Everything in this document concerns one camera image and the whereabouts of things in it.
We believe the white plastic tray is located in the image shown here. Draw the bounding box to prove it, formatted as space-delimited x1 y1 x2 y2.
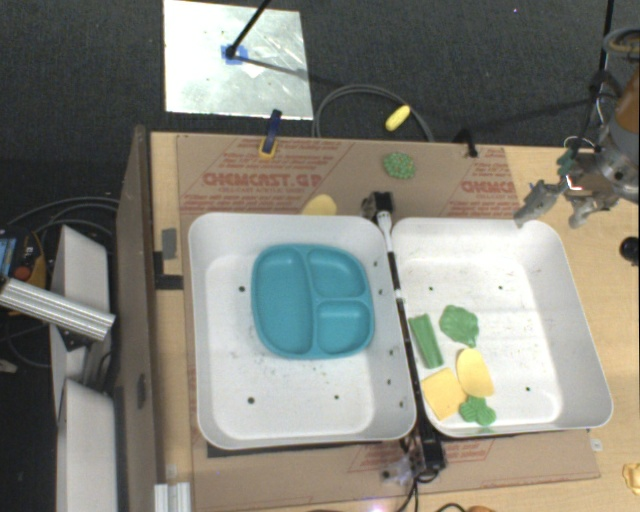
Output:
390 216 615 439
187 211 418 450

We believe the black block with thin wires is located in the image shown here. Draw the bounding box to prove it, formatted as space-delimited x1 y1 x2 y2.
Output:
361 190 397 220
403 428 447 475

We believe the yellow oval chip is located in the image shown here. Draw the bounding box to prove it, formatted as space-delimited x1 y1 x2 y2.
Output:
455 346 496 399
300 193 338 217

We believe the green celery stick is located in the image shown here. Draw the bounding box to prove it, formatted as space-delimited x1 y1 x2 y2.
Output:
407 313 446 371

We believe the blue divided plate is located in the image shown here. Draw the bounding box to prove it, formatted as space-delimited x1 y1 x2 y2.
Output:
250 242 377 360

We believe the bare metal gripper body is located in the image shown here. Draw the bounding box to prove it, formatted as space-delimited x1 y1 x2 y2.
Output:
564 148 640 212

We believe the green lettuce leaf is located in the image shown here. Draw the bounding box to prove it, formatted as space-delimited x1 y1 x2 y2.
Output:
438 304 481 349

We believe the green round pea patch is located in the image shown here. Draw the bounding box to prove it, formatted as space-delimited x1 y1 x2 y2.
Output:
382 151 418 180

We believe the small green leaf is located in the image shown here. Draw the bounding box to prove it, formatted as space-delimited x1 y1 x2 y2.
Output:
458 394 498 428

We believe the yellow cheese slice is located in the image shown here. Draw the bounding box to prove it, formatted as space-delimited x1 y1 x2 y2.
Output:
419 366 469 422

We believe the thin black and white rod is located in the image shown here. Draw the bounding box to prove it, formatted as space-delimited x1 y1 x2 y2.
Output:
378 209 427 432

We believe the brown cardboard board red print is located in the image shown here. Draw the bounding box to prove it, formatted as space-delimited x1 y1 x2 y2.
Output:
174 134 602 507

